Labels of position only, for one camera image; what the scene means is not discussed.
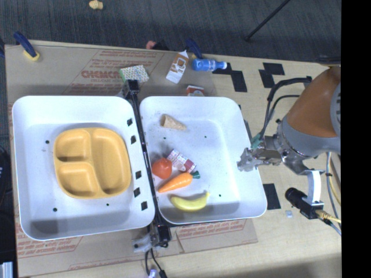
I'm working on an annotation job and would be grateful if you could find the black block with thin wires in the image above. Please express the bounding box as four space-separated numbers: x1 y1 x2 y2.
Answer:
121 79 141 98
148 224 173 248

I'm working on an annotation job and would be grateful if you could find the small orange and white carton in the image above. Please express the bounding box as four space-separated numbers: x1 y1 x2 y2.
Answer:
185 85 205 97

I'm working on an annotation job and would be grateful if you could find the green patterned box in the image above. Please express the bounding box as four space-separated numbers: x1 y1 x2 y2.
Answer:
119 64 150 84

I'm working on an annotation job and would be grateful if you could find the tan ice cream cone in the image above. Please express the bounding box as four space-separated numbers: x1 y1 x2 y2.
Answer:
159 114 188 132

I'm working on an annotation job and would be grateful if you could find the orange carrot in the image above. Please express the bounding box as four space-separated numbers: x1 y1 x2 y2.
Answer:
157 170 201 194

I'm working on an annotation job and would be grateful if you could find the red tomato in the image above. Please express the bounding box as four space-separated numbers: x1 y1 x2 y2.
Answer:
151 157 173 180

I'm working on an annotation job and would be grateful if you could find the black cylinder on white bracket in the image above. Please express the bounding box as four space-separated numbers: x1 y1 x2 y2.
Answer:
285 169 326 220

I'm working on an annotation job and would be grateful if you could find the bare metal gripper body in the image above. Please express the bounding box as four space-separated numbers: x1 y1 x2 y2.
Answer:
252 134 308 175

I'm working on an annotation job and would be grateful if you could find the white plastic tray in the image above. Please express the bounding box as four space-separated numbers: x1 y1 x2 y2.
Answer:
11 95 156 242
139 96 268 226

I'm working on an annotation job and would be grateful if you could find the orange divided plate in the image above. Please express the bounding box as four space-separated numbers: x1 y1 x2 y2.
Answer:
53 127 133 200

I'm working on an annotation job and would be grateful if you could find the yellow banana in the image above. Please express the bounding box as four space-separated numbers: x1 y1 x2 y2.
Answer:
169 191 211 213

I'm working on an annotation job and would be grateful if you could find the brown cardboard board red print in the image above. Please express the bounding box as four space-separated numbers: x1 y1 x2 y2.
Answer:
4 39 259 278

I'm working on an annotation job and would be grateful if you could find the blue bottle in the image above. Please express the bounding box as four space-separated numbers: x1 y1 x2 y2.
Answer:
191 58 228 72

